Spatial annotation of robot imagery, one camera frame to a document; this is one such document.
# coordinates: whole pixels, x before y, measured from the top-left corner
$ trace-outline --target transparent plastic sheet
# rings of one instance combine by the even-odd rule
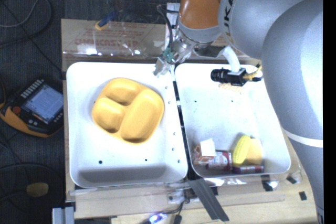
[[[165,49],[169,36],[167,35],[168,31],[163,18],[160,14],[156,13],[157,4],[142,3],[142,5],[149,7],[149,9],[146,9],[143,8],[144,6],[140,7],[139,3],[106,0],[82,1],[99,3],[100,15],[98,16],[98,13],[94,13],[96,17],[78,14],[68,16],[70,19],[82,19],[86,21],[85,27],[81,28],[80,31],[72,33],[73,38],[69,38],[69,42],[63,43],[64,55],[78,56],[79,58],[76,61],[81,60],[81,57],[85,56],[94,57],[94,59],[99,57],[102,60],[106,59],[106,61],[125,59],[137,62],[142,59],[155,60]],[[97,30],[96,22],[110,12],[118,13],[115,20],[108,22],[103,30]],[[223,44],[221,38],[216,42],[218,42],[220,46]],[[245,55],[239,54],[238,56],[240,59],[248,61]],[[207,58],[200,59],[196,55],[192,55],[190,59],[209,61]],[[296,162],[292,163],[291,169],[287,173],[270,175],[266,178],[264,181],[272,187],[273,196],[268,192],[264,201],[282,200],[283,196],[279,189],[279,182],[286,180],[290,175],[293,175],[296,183],[300,182],[301,167]],[[260,175],[205,178],[205,180],[210,186],[234,189],[235,194],[232,194],[231,197],[250,192],[257,192],[260,195],[265,193]],[[160,197],[163,195],[167,198],[176,191],[188,189],[190,189],[190,187],[186,182],[177,182],[176,184],[137,184],[89,189],[82,189],[75,186],[74,189],[67,192],[67,200],[105,200],[110,199],[111,194],[114,198],[136,198],[144,195],[158,195]],[[170,201],[166,198],[164,202],[169,204]]]

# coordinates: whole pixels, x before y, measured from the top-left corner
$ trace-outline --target yellow plate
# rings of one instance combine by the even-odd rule
[[[116,138],[143,143],[158,127],[164,103],[152,89],[130,79],[112,79],[92,108],[93,122]]]

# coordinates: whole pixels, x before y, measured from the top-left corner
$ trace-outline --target cable connector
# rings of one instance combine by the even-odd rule
[[[214,69],[211,72],[211,79],[220,83],[230,83],[233,86],[243,86],[248,80],[244,78],[245,68],[240,68],[238,72],[231,72],[228,69]]]

